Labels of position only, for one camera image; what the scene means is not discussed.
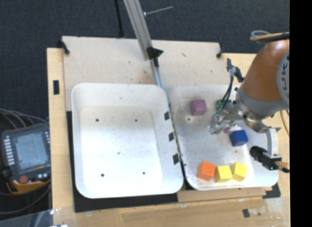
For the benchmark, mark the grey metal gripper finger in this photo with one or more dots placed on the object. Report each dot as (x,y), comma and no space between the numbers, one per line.
(215,124)
(234,124)

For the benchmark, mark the white plastic tray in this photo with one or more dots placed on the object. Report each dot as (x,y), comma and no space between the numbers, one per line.
(207,148)
(122,143)

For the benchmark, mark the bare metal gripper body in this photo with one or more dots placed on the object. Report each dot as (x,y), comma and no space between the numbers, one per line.
(240,116)

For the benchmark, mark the black cylinder on white bracket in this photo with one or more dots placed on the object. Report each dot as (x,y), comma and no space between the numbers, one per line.
(264,155)

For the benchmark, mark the orange cube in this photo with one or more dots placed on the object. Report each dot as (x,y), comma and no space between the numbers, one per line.
(206,170)

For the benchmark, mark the blue cube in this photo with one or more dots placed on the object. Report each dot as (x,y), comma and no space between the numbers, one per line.
(239,138)

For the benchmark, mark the purple cube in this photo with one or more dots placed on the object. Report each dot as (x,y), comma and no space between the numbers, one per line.
(198,107)

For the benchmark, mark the yellow cube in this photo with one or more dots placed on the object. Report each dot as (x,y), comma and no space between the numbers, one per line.
(223,173)
(240,171)

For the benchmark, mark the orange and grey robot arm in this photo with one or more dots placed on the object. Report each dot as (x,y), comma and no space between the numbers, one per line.
(263,79)

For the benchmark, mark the pale wood board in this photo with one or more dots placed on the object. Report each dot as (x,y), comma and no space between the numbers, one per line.
(104,60)

